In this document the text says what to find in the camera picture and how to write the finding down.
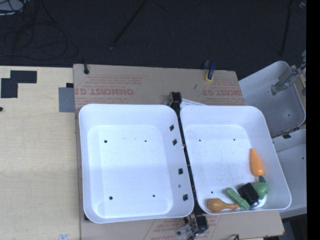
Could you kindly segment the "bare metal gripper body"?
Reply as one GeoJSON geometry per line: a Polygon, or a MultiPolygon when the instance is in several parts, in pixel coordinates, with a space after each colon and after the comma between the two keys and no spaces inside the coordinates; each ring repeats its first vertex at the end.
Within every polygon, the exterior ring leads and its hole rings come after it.
{"type": "Polygon", "coordinates": [[[300,66],[292,65],[289,67],[289,80],[288,85],[293,85],[297,80],[300,81],[302,88],[306,88],[306,64],[301,64],[300,66]]]}

